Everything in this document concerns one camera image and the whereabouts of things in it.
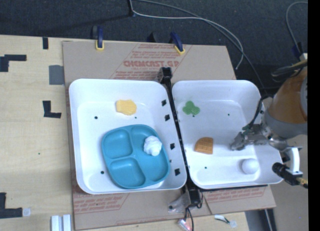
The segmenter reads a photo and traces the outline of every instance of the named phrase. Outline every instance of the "blue plate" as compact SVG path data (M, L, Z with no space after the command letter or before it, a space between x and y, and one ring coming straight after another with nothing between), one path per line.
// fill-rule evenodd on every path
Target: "blue plate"
M125 189L139 189L157 184L168 176L170 164L167 152L157 156L144 152L145 139L156 136L147 125L135 124L107 132L101 142L102 155L112 180Z

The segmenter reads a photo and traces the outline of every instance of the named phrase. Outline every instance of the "cardboard sheet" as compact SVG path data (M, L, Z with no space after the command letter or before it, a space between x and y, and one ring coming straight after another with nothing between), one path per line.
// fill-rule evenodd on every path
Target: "cardboard sheet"
M161 67L171 67L172 83L182 80L236 79L224 46L184 45L179 55L172 44L105 41L104 50L94 41L65 41L63 64L68 136L72 172L74 224L76 230L178 219L169 213L168 203L181 195L179 190L92 195L76 181L68 89L77 79L154 80ZM193 216L242 212L275 207L269 186L208 191L201 209Z

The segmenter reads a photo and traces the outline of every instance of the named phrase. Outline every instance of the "white ball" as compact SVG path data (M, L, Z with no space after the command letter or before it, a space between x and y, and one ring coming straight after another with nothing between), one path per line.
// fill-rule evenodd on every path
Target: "white ball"
M259 170L259 162L254 158L248 158L243 160L241 167L245 174L254 174Z

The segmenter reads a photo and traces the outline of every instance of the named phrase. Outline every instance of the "wire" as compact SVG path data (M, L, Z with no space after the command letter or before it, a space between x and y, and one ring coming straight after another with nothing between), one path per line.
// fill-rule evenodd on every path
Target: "wire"
M154 15L146 15L146 14L142 14L142 13L139 13L137 11L134 10L133 8L133 5L132 5L132 0L128 0L129 1L129 7L131 8L131 12L138 15L138 16L141 16L141 17L146 17L146 18L155 18L155 19L167 19L167 20L199 20L199 21L203 21L203 22L206 22L208 23L209 25L211 25L213 28L215 28L216 30L218 30L220 33L222 33L230 42L233 43L233 45L241 52L241 59L238 63L238 65L235 67L235 69L237 70L239 65L241 64L241 62L243 61L243 58L245 58L247 60L247 62L249 63L249 65L251 66L253 72L255 73L260 85L261 85L261 88L265 91L265 93L267 93L267 91L264 89L265 86L264 86L264 83L262 82L258 72L256 71L254 65L252 64L252 62L250 61L250 59L247 57L247 55L244 53L244 48L240 42L240 40L232 33L230 32L228 29L226 29L224 26L221 26L219 25L218 23L215 23L209 19L206 19L206 18L202 18L194 13L191 13L189 11L186 11L186 10L182 10L182 9L179 9L185 13L188 13L191 15L190 16L187 16L187 17L167 17L167 16L154 16ZM228 34L230 34L235 40L233 41L224 31L222 31L221 29L225 30Z
M186 221L187 218L188 218L188 214L189 214L189 217L190 217L190 219L191 219L191 231L194 231L194 230L195 230L194 218L193 218L192 215L191 215L191 212L190 212L189 207L185 208L185 214L184 214L184 220L185 220L185 221Z
M262 96L262 97L259 99L258 105L257 105L256 110L255 110L255 114L254 114L254 116L253 116L253 119L251 120L251 122L249 122L246 126L244 126L244 127L242 128L243 131L248 131L248 130L250 130L250 129L252 128L252 126L254 125L254 123L255 123L255 121L256 121L256 119L257 119L258 114L259 114L260 111L261 111L261 108L262 108L262 106L263 106L263 104L262 104L263 101L264 101L266 98L269 98L269 97L271 97L271 95L265 95L265 96Z
M217 221L223 221L223 222L225 222L225 223L230 225L230 221L225 216L216 214L216 215L214 215L214 219L217 220Z
M268 222L269 230L273 231L273 227L272 227L272 224L271 224L271 220L270 220L270 217L269 217L268 210L264 209L264 213L265 213L265 216L266 216L266 220Z
M283 74L286 74L289 72L295 72L296 70L302 69L302 68L306 67L307 65L308 65L308 60L305 59L305 60L302 60L296 64L293 64L293 65L280 67L277 70L273 71L271 73L271 75L273 77L277 77L277 76L280 76L280 75L283 75Z
M292 6L299 5L299 4L308 4L308 2L307 1L295 1L292 4L290 4L289 7L286 9L286 12L285 12L285 22L286 22L286 26L287 26L287 28L289 30L289 33L290 33L290 35L292 37L292 40L293 40L293 42L295 44L295 47L297 48L299 53L302 54L303 52L300 52L297 40L296 40L296 38L294 36L294 33L292 32L292 29L291 29L290 24L289 24L289 10L291 9Z
M204 193L201 192L201 202L196 207L198 209L201 209L203 202L204 202Z
M172 6L172 5L169 5L169 4L165 4L165 3L160 3L160 2L156 2L156 1L151 1L151 0L127 0L128 3L129 3L129 8L130 8L130 11L138 16L141 16L141 17L146 17L146 18L157 18L157 19L169 19L169 20L186 20L186 19L190 19L190 20L199 20L199 21L203 21L203 22L206 22L207 24L209 24L210 26L212 26L213 28L215 28L217 31L219 31L220 33L222 33L241 53L241 59L239 61L239 63L237 64L237 66L235 67L235 70L238 69L238 67L240 66L240 64L242 63L243 59L245 58L248 62L248 64L250 65L250 67L252 68L253 72L255 73L257 79L258 79L258 82L260 83L261 85L261 89L265 91L265 93L267 94L267 91L265 89L265 86L264 86L264 83L262 82L258 72L256 71L254 65L252 64L251 60L248 58L248 56L244 53L244 48L240 42L240 40L232 33L230 32L228 29L226 29L225 27L221 26L220 24L218 23L215 23L211 20L208 20L208 19L205 19L205 18L202 18L200 16L198 16L197 14L194 14L188 10L185 10L185 9L182 9L182 8L179 8L179 7L176 7L176 6ZM146 14L142 14L142 13L139 13L137 11L134 10L133 8L133 1L136 1L136 2L141 2L141 3L147 3L147 4L153 4L153 5L158 5L158 6L163 6L163 7L167 7L167 8L171 8L171 9L174 9L174 10L177 10L177 11L180 11L180 12L183 12L183 13L186 13L186 14L189 14L191 16L188 16L188 17L165 17L165 16L153 16L153 15L146 15Z
M304 188L308 189L308 180L306 178L298 177L296 181L299 185L303 186Z

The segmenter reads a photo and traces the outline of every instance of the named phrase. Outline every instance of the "gray tape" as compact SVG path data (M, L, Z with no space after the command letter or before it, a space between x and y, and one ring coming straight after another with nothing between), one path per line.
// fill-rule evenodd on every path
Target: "gray tape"
M65 84L65 70L61 65L49 66L49 84L50 85L64 85Z

